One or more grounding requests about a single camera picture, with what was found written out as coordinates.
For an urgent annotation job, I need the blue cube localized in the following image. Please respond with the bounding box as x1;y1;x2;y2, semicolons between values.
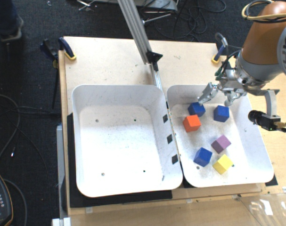
213;105;230;123
187;102;206;118
193;147;213;168

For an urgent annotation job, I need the yellow cube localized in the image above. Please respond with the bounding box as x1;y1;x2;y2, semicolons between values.
212;154;234;175

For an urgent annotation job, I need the orange cube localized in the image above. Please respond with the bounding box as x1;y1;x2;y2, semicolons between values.
182;114;202;133

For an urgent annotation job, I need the thin black and white rod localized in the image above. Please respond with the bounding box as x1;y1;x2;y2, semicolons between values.
150;64;182;165

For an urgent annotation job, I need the white plastic tray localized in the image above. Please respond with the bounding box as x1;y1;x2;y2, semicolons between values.
71;84;183;198
166;84;275;188

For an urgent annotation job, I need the pale wood board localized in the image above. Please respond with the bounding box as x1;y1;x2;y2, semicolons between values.
58;36;286;216

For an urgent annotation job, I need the black cylinder on white bracket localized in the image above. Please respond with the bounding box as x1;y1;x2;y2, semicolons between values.
248;89;282;131

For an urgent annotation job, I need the person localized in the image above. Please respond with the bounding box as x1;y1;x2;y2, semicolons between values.
0;0;25;43

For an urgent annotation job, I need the purple cube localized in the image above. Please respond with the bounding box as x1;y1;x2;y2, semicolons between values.
211;135;232;154

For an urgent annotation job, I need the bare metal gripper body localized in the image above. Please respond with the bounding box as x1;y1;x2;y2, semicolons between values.
217;66;249;96

